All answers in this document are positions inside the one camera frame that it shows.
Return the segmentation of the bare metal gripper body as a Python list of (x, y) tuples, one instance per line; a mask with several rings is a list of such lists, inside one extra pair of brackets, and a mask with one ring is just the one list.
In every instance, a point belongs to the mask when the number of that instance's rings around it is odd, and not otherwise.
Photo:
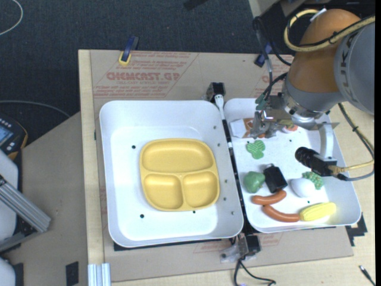
[(258, 113), (263, 122), (279, 122), (284, 127), (299, 126), (312, 130), (323, 112), (311, 111), (295, 102), (288, 95), (261, 95), (258, 98)]

